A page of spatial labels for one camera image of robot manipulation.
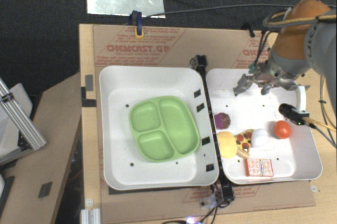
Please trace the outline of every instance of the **black clip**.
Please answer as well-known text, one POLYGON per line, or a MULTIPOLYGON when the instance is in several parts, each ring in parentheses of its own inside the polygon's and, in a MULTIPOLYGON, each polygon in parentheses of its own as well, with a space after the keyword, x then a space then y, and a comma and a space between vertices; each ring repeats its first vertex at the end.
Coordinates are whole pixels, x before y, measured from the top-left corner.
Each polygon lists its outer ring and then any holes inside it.
POLYGON ((6 103, 6 102, 10 101, 13 98, 14 98, 13 93, 8 93, 5 96, 1 96, 0 97, 0 102, 6 103))
POLYGON ((137 39, 144 37, 142 12, 132 11, 132 14, 128 17, 128 24, 136 26, 135 36, 137 39))
POLYGON ((246 22, 245 24, 242 25, 241 29, 243 29, 243 30, 247 29, 249 31, 249 35, 251 37, 255 37, 253 27, 250 23, 246 22))

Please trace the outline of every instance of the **green plastic plate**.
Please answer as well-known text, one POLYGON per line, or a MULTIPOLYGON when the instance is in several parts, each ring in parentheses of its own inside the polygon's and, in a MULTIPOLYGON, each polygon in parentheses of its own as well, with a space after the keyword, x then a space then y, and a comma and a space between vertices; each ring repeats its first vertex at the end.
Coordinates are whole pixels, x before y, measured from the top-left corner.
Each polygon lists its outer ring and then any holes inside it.
POLYGON ((142 101, 132 107, 129 121, 137 147, 149 161, 178 159, 199 147, 200 136, 194 118, 178 97, 142 101))

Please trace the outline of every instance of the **binder clip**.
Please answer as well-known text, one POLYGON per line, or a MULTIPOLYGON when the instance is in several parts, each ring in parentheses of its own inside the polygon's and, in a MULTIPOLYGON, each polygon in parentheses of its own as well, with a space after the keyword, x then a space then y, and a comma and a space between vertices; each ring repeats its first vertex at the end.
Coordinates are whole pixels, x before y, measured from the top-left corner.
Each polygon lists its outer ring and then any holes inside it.
POLYGON ((135 27, 136 39, 141 39, 144 37, 142 12, 132 11, 132 14, 128 17, 128 24, 136 26, 135 27))

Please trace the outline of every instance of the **orange tomato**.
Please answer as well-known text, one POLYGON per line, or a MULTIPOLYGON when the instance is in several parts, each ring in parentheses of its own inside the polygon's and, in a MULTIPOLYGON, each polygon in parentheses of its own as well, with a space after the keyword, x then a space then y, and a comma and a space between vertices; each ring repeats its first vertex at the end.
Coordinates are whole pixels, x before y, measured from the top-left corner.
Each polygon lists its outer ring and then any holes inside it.
POLYGON ((274 133, 280 139, 288 138, 291 134, 291 128, 288 122, 284 120, 277 121, 274 124, 274 133))

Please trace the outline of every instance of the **white egg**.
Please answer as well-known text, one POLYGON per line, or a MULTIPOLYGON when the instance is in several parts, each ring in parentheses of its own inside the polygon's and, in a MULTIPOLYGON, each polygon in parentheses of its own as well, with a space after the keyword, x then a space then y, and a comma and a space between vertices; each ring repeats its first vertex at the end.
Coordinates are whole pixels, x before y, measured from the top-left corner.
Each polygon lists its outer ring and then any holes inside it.
POLYGON ((252 147, 259 147, 265 145, 269 140, 269 134, 265 129, 253 130, 251 145, 252 147))

